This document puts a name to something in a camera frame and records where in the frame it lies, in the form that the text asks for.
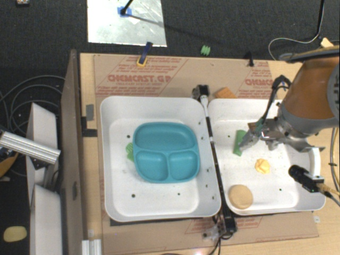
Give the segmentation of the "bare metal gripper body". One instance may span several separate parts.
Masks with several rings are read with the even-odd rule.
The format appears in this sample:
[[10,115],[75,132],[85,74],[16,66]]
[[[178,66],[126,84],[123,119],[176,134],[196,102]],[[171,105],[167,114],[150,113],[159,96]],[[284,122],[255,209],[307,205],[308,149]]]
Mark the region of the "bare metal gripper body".
[[258,141],[264,141],[269,150],[275,150],[279,144],[289,145],[295,150],[309,150],[308,136],[279,117],[266,119],[264,122],[259,119],[249,123],[248,127],[252,136],[257,136]]

